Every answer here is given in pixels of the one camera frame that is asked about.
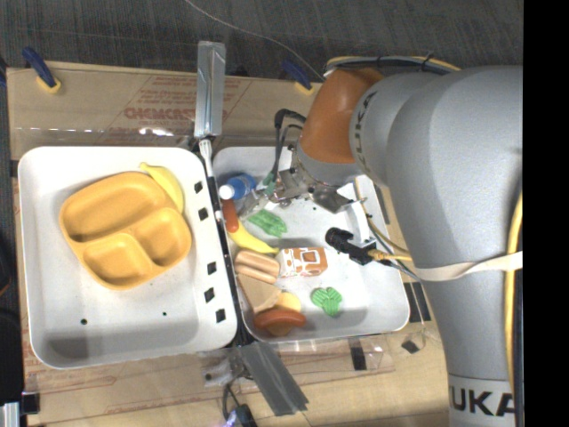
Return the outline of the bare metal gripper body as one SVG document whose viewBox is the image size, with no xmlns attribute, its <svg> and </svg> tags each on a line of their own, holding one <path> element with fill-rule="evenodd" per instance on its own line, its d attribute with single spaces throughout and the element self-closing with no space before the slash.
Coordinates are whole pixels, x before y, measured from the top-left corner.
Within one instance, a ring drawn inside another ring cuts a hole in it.
<svg viewBox="0 0 569 427">
<path fill-rule="evenodd" d="M 339 187 L 313 178 L 300 167 L 289 167 L 278 172 L 275 194 L 279 197 L 310 200 L 326 211 L 337 214 L 356 203 L 342 196 Z"/>
</svg>

